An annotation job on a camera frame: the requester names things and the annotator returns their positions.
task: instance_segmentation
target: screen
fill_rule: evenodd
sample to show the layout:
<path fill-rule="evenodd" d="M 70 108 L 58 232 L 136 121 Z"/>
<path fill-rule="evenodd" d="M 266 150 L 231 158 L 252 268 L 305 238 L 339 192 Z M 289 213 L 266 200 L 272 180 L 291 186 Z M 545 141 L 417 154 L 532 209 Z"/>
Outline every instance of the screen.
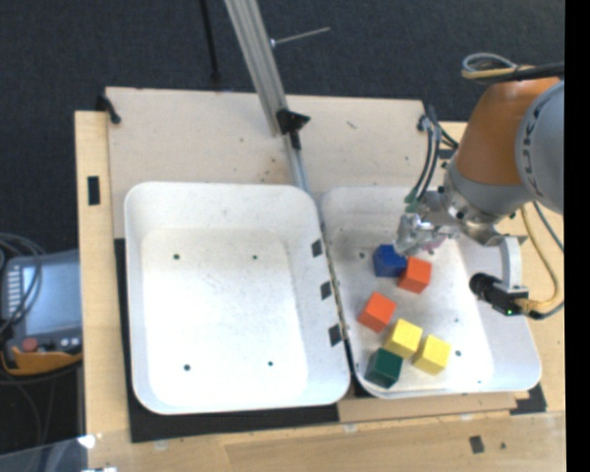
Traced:
<path fill-rule="evenodd" d="M 35 267 L 22 268 L 23 295 L 34 278 Z M 81 279 L 79 263 L 74 261 L 43 264 L 41 287 L 36 293 L 25 322 L 27 335 L 81 327 Z"/>

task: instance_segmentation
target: red button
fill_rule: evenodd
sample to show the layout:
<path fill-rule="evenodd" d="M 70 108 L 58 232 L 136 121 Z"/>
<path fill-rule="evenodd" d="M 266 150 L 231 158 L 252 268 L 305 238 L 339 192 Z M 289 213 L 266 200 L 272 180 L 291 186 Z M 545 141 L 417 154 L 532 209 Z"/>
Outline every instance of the red button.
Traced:
<path fill-rule="evenodd" d="M 27 337 L 24 341 L 22 341 L 22 349 L 27 353 L 32 353 L 33 351 L 37 351 L 39 347 L 39 341 L 34 337 Z"/>

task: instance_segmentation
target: toy block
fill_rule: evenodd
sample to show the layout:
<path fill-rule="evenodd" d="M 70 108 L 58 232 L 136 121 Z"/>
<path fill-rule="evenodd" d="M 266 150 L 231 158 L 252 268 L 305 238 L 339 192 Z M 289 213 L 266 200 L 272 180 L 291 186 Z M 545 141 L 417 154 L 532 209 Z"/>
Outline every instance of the toy block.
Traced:
<path fill-rule="evenodd" d="M 406 270 L 398 277 L 397 286 L 421 294 L 431 282 L 431 269 L 432 265 L 428 261 L 409 257 L 406 261 Z"/>
<path fill-rule="evenodd" d="M 393 301 L 379 292 L 374 292 L 356 320 L 374 332 L 382 332 L 391 321 L 394 311 Z"/>
<path fill-rule="evenodd" d="M 443 371 L 450 355 L 450 344 L 429 334 L 413 359 L 413 365 L 422 371 L 435 375 Z"/>
<path fill-rule="evenodd" d="M 402 357 L 394 355 L 390 351 L 379 348 L 370 357 L 365 379 L 368 382 L 389 388 L 393 386 L 400 377 L 402 369 Z"/>
<path fill-rule="evenodd" d="M 406 258 L 395 253 L 393 245 L 379 245 L 374 252 L 376 277 L 398 277 L 406 269 Z"/>
<path fill-rule="evenodd" d="M 409 358 L 420 346 L 422 328 L 400 319 L 389 333 L 383 348 L 398 357 Z"/>

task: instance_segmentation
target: robotic arm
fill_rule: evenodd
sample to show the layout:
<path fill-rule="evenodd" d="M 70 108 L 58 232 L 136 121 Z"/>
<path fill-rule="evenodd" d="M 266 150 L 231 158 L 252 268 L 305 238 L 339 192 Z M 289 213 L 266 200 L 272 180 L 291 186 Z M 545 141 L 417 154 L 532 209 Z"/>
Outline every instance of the robotic arm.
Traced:
<path fill-rule="evenodd" d="M 520 281 L 518 240 L 501 235 L 496 225 L 529 202 L 563 214 L 564 113 L 564 81 L 540 69 L 509 70 L 496 75 L 505 81 L 490 83 L 477 103 L 442 185 L 408 199 L 395 241 L 405 256 L 433 251 L 460 234 L 500 247 L 503 279 L 478 274 L 470 287 L 507 315 L 525 311 L 520 299 L 528 291 Z M 435 142 L 441 139 L 434 114 L 420 124 Z"/>

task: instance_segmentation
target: white tray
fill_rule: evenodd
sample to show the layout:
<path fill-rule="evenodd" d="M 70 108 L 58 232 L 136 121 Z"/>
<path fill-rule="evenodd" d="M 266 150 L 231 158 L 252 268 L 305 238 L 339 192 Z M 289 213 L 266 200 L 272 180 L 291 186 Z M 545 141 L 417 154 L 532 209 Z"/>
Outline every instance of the white tray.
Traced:
<path fill-rule="evenodd" d="M 291 186 L 143 183 L 125 201 L 133 386 L 160 414 L 330 404 L 350 382 L 317 209 Z"/>
<path fill-rule="evenodd" d="M 408 188 L 346 187 L 327 193 L 322 215 L 347 326 L 356 375 L 363 387 L 381 398 L 522 391 L 541 374 L 540 359 L 523 317 L 504 317 L 480 302 L 469 289 L 470 277 L 482 271 L 500 277 L 498 249 L 472 240 L 444 242 L 433 255 L 417 257 L 433 264 L 430 285 L 415 294 L 396 286 L 396 278 L 377 278 L 372 255 L 396 236 Z M 446 369 L 429 375 L 404 361 L 400 378 L 391 388 L 365 380 L 370 356 L 383 345 L 385 334 L 357 322 L 372 292 L 397 303 L 391 323 L 403 318 L 452 345 Z"/>

